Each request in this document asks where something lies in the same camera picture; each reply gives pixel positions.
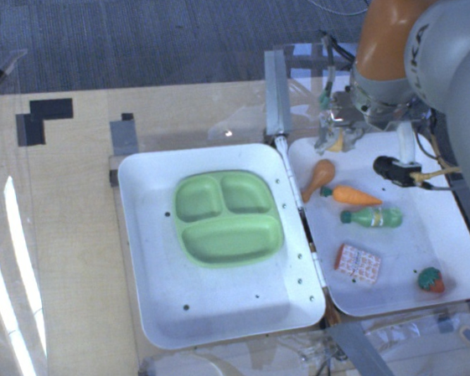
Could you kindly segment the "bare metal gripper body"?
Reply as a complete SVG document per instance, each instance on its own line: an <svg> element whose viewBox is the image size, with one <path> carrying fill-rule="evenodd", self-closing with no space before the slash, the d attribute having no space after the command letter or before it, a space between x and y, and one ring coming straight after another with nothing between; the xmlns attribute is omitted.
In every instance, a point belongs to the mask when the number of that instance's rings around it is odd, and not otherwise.
<svg viewBox="0 0 470 376"><path fill-rule="evenodd" d="M331 95L319 96L322 112L328 112L335 126L362 126L365 122L374 129L387 129L396 122L410 120L416 97L411 90L396 86L386 96L374 96L360 87L348 86Z"/></svg>

